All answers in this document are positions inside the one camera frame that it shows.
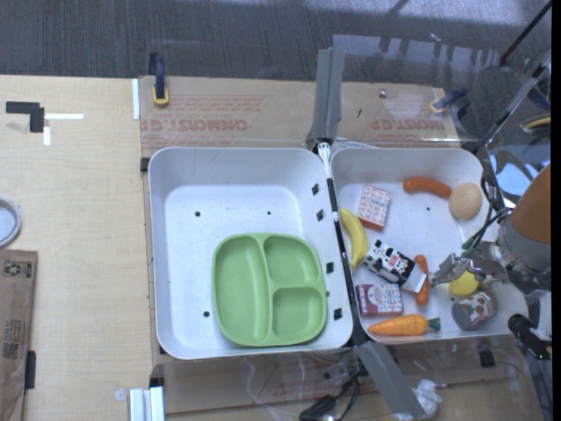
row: toy carrot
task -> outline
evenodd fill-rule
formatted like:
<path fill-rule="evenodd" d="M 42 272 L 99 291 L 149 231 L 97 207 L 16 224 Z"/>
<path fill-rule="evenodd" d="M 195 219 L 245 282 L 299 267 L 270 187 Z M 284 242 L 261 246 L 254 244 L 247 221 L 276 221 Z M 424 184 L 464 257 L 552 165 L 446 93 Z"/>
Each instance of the toy carrot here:
<path fill-rule="evenodd" d="M 415 302 L 421 306 L 427 305 L 430 295 L 430 282 L 429 282 L 429 266 L 427 265 L 427 258 L 422 254 L 415 256 L 415 263 L 419 266 L 421 271 L 427 276 L 423 285 L 418 293 L 415 294 Z"/>
<path fill-rule="evenodd" d="M 368 326 L 368 331 L 376 335 L 422 335 L 431 327 L 440 331 L 440 318 L 427 319 L 419 313 L 401 315 Z"/>

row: banana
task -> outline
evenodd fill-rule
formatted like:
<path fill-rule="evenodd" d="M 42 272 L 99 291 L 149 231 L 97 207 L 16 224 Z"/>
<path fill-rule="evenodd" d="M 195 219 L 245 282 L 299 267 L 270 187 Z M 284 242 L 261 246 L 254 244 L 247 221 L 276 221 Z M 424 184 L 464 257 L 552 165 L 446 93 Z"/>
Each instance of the banana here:
<path fill-rule="evenodd" d="M 368 239 L 365 227 L 359 218 L 347 209 L 339 209 L 339 216 L 344 229 L 351 238 L 351 268 L 356 268 L 359 262 L 368 253 Z"/>

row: white plastic tray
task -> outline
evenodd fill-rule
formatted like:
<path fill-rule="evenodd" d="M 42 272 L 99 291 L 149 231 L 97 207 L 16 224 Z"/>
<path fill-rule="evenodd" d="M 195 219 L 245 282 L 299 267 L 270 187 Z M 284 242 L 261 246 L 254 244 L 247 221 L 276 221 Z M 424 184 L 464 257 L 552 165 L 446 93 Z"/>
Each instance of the white plastic tray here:
<path fill-rule="evenodd" d="M 319 351 L 348 341 L 352 316 L 343 264 L 325 172 L 313 153 L 301 148 L 166 148 L 151 158 L 148 177 L 156 329 L 170 355 L 193 360 Z M 323 218 L 318 220 L 318 213 Z M 316 249 L 327 291 L 327 322 L 311 341 L 247 347 L 220 332 L 212 309 L 213 253 L 226 237 L 252 232 L 295 235 Z"/>
<path fill-rule="evenodd" d="M 404 179 L 426 176 L 448 184 L 452 189 L 462 182 L 479 185 L 482 166 L 479 160 L 459 148 L 345 148 L 333 154 L 333 178 L 339 207 L 356 213 L 364 184 L 390 192 L 386 225 L 381 232 L 366 228 L 370 245 L 375 239 L 414 259 L 423 254 L 429 271 L 435 272 L 450 253 L 460 255 L 462 244 L 484 224 L 488 201 L 478 215 L 466 221 L 455 219 L 448 209 L 448 200 L 425 192 L 408 194 L 402 189 Z M 495 240 L 496 226 L 490 228 L 484 239 Z M 345 248 L 351 243 L 344 234 Z M 366 268 L 358 266 L 353 272 L 355 284 L 384 282 Z M 424 335 L 411 337 L 374 336 L 367 332 L 373 323 L 389 316 L 361 316 L 361 324 L 371 338 L 385 344 L 413 343 L 437 339 L 509 334 L 508 319 L 515 313 L 528 316 L 528 307 L 522 293 L 512 284 L 494 283 L 491 291 L 496 297 L 498 310 L 477 331 L 461 331 L 451 317 L 451 306 L 457 298 L 451 297 L 447 284 L 431 289 L 430 301 L 420 307 L 414 294 L 402 291 L 404 313 L 421 313 L 427 318 L 440 317 L 442 328 L 430 328 Z"/>

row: wooden table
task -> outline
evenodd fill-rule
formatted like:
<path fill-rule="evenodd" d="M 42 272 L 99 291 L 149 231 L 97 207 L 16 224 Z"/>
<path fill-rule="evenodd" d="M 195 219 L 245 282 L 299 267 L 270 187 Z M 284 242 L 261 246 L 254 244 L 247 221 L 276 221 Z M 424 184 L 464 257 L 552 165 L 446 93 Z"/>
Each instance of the wooden table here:
<path fill-rule="evenodd" d="M 30 344 L 37 368 L 25 420 L 125 420 L 128 389 L 147 388 L 153 371 L 132 89 L 127 79 L 0 76 L 4 102 L 83 114 L 82 120 L 50 120 L 49 146 L 42 134 L 29 132 L 27 116 L 0 114 L 0 196 L 22 216 L 22 231 L 9 248 L 39 253 Z M 539 418 L 525 361 L 514 357 L 513 363 L 512 379 L 442 389 L 437 419 Z M 307 406 L 287 404 L 285 411 Z M 248 418 L 268 416 L 256 407 L 170 416 Z M 347 419 L 394 417 L 372 394 L 360 398 Z"/>

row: white tape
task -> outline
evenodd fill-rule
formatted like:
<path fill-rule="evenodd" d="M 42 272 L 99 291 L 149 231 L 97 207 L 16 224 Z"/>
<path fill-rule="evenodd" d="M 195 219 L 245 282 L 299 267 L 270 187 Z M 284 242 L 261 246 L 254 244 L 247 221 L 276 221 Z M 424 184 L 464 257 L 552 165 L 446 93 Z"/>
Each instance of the white tape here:
<path fill-rule="evenodd" d="M 43 145 L 51 145 L 51 127 L 48 125 L 43 126 Z"/>
<path fill-rule="evenodd" d="M 132 116 L 135 120 L 140 118 L 140 93 L 138 91 L 138 79 L 132 80 Z"/>
<path fill-rule="evenodd" d="M 83 114 L 45 114 L 45 120 L 83 120 Z"/>

